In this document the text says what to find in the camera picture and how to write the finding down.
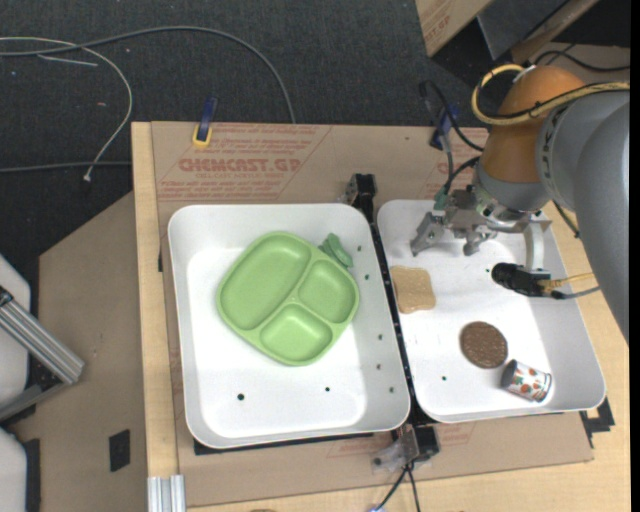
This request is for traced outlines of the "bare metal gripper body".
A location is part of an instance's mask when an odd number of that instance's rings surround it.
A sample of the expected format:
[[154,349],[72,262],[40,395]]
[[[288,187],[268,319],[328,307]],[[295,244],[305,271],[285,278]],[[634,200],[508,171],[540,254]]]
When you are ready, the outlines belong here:
[[446,229],[456,238],[487,240],[498,233],[520,233],[529,223],[529,214],[500,204],[482,188],[439,192],[435,210]]

